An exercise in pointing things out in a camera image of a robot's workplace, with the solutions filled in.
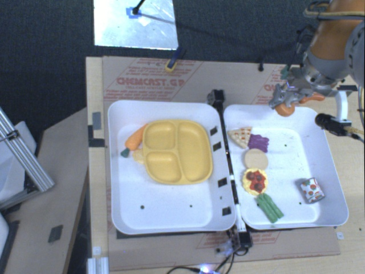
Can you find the brown cardboard board red print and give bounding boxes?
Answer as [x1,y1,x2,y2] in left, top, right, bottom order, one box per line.
[85,56,342,271]

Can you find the thin black and white rod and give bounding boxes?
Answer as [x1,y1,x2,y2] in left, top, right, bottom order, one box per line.
[216,103,246,234]

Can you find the white plastic tray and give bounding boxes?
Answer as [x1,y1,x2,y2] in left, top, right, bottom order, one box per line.
[223,104,350,231]
[107,99,238,235]

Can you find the pizza slice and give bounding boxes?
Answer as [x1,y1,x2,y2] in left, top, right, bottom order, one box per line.
[227,126,253,150]

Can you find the small can with tomato print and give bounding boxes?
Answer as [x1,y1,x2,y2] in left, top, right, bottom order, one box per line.
[299,177,326,205]

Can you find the orange carrot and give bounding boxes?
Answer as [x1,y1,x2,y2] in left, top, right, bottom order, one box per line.
[120,123,149,158]

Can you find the pale yellow toy food piece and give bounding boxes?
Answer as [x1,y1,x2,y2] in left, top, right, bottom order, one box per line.
[132,149,146,165]

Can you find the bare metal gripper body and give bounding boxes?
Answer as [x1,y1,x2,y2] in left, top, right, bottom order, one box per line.
[286,66,340,97]

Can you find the yellow spaghetti with meatballs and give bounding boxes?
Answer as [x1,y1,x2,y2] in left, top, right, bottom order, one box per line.
[242,167,269,196]

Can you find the beige round biscuit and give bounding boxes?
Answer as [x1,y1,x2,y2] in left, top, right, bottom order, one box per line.
[243,148,270,170]

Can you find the yellow divided plate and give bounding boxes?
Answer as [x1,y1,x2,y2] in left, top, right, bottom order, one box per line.
[141,119,214,186]

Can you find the purple grapes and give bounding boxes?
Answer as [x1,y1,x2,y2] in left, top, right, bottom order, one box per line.
[247,133,270,154]

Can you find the black cylinder on white bracket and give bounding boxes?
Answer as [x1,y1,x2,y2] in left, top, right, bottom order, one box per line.
[314,85,359,137]

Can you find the green asparagus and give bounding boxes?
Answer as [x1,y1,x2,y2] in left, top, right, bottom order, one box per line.
[255,193,285,224]

